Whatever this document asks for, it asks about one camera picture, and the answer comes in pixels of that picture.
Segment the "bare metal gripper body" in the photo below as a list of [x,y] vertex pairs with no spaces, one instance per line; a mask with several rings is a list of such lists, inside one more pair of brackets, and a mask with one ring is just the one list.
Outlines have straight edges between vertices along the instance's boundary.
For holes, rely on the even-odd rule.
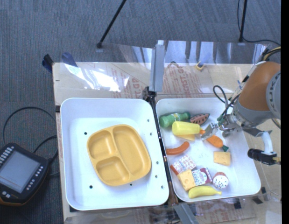
[[217,122],[223,137],[228,137],[233,131],[238,131],[242,128],[242,117],[239,114],[220,115],[217,118]]

